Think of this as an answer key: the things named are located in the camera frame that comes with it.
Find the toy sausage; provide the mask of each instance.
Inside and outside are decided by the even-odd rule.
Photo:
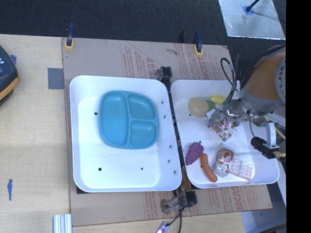
[[[217,176],[213,173],[212,169],[210,169],[210,166],[208,164],[208,158],[207,158],[207,154],[203,153],[200,156],[200,161],[201,161],[201,165],[202,165],[202,169],[204,171],[204,174],[207,176],[207,178],[212,181],[212,182],[216,182],[218,180]]]

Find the yellow device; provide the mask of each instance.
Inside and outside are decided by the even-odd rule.
[[[19,72],[13,59],[0,46],[0,105],[13,93],[19,82]]]

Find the food package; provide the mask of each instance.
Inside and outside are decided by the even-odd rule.
[[[252,178],[252,171],[253,165],[234,158],[231,164],[229,174],[249,181]]]
[[[222,147],[216,155],[216,161],[213,165],[213,172],[223,178],[229,174],[234,152]]]
[[[212,128],[224,142],[237,132],[236,128],[226,118],[212,125]]]

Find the wooden table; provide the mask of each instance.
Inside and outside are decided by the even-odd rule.
[[[0,34],[17,57],[20,82],[0,106],[0,231],[51,233],[70,214],[64,90],[49,89],[48,68],[63,68],[60,37]],[[7,185],[12,179],[12,200]],[[163,220],[74,227],[74,233],[155,232]],[[169,232],[178,232],[179,220]],[[245,232],[241,213],[182,218],[181,232]]]

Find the blue divided plate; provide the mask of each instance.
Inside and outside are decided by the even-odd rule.
[[[116,148],[145,149],[158,138],[156,107],[145,95],[106,92],[99,106],[99,128],[104,141]]]

